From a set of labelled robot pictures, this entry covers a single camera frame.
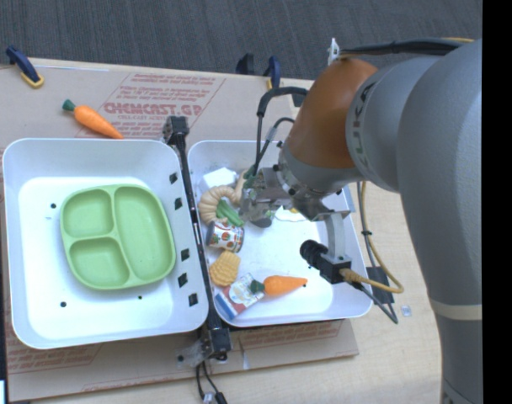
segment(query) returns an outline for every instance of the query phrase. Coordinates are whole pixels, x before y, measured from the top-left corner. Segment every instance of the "white strip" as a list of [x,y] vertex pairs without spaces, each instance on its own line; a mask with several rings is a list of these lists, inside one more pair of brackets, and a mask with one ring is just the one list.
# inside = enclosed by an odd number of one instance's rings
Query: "white strip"
[[435,314],[447,317],[452,320],[482,320],[483,319],[483,306],[449,306],[437,300],[430,300],[432,310]]

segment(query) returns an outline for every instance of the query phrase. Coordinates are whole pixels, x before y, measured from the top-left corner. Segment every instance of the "green plate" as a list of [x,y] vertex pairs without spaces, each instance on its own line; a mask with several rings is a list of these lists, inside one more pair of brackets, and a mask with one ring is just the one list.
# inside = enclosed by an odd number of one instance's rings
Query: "green plate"
[[172,230],[149,189],[113,184],[83,189],[61,206],[61,237],[75,277],[98,290],[149,284],[175,265]]

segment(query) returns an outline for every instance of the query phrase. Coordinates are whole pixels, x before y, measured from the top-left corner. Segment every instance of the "toy carrot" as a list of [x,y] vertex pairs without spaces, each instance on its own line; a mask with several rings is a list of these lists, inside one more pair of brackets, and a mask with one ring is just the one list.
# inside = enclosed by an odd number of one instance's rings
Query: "toy carrot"
[[123,135],[95,109],[90,108],[85,104],[77,106],[69,99],[63,102],[62,108],[66,111],[72,111],[74,113],[75,120],[81,125],[85,125],[89,129],[96,131],[101,135],[109,136],[114,139],[123,139]]
[[307,283],[308,279],[303,277],[291,277],[289,275],[270,275],[263,283],[253,280],[250,290],[253,293],[263,291],[269,296],[280,296],[299,289]]

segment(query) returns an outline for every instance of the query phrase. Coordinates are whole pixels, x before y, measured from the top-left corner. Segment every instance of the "wooden table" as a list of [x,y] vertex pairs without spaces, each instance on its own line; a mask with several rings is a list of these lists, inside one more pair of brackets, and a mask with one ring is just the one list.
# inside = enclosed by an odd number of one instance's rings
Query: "wooden table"
[[[74,70],[99,71],[103,69],[122,70],[118,66],[94,65],[80,62],[60,62],[32,59],[41,67],[70,66]],[[15,70],[14,67],[0,67],[1,71]],[[140,68],[142,72],[153,72],[150,68]],[[167,71],[161,73],[184,74],[195,77],[214,77],[220,87],[215,95],[228,94],[243,101],[243,95],[250,96],[245,108],[236,108],[236,103],[229,100],[209,102],[206,112],[227,114],[255,115],[253,97],[260,97],[264,91],[265,80],[261,77],[241,75],[210,74],[202,72]],[[309,81],[283,79],[283,85],[295,85],[309,88]],[[250,93],[251,85],[259,86],[262,91]],[[40,109],[29,109],[27,114],[20,115],[24,123],[20,126],[10,125],[4,116],[3,109],[13,106],[9,103],[10,95],[3,91],[0,83],[0,160],[3,148],[8,142],[19,137],[55,136],[57,128],[47,124],[34,126],[32,118],[40,113]],[[33,94],[29,86],[18,85],[22,95],[15,96],[25,100]],[[295,117],[297,108],[291,103],[291,116]],[[243,139],[253,140],[254,130],[244,130],[243,125],[254,127],[254,120],[240,116],[236,129],[232,132]],[[193,130],[194,142],[201,139],[223,139],[222,133]],[[349,190],[355,199],[356,212],[352,213],[355,229],[361,228],[359,208],[354,184]],[[408,229],[403,215],[401,200],[397,194],[386,192],[373,184],[368,184],[366,193],[366,214],[368,226],[373,233],[373,241],[386,266],[403,284],[405,291],[394,294],[398,324],[393,323],[377,307],[368,314],[351,319],[355,339],[359,346],[359,354],[354,357],[325,359],[299,364],[288,364],[265,369],[249,369],[246,371],[213,375],[211,378],[217,388],[223,392],[229,404],[260,403],[260,402],[295,402],[295,403],[412,403],[432,404],[440,399],[441,357],[440,343],[434,315],[429,306],[426,286],[421,275]],[[368,256],[364,245],[361,249],[367,266]],[[205,391],[211,386],[202,379]],[[69,396],[53,396],[36,403],[133,403],[133,402],[201,402],[195,378],[135,385],[107,391],[96,391],[73,394]]]

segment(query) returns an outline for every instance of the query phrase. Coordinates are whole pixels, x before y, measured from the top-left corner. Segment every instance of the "cardboard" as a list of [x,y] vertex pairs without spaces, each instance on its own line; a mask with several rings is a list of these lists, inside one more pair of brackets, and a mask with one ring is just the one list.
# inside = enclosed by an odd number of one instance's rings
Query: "cardboard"
[[[188,117],[187,147],[204,139],[255,140],[256,109],[267,79],[30,59],[45,79],[41,88],[25,83],[16,66],[0,66],[0,217],[4,268],[8,399],[26,401],[131,385],[169,382],[195,375],[175,357],[197,340],[196,332],[37,350],[14,335],[8,288],[2,156],[23,137],[100,137],[62,110],[67,98],[96,108],[128,139],[160,139],[169,115]],[[286,85],[310,87],[310,82]],[[291,97],[271,100],[264,133],[282,116],[295,116]],[[276,140],[285,139],[282,125]],[[302,323],[232,331],[234,349],[216,373],[343,358],[359,353],[349,320]]]

